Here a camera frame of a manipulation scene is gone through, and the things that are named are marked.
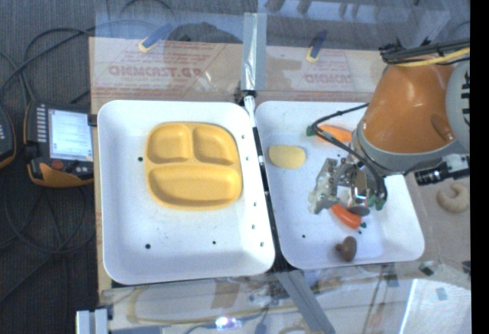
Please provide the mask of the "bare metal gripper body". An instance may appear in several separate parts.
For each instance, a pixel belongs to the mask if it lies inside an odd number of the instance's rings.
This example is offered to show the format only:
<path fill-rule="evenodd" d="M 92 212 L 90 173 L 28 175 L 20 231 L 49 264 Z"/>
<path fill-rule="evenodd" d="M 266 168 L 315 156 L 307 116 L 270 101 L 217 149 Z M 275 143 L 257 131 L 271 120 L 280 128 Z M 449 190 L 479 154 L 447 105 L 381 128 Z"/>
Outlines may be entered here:
<path fill-rule="evenodd" d="M 316 198 L 368 198 L 376 192 L 370 172 L 346 157 L 327 158 L 316 177 Z"/>

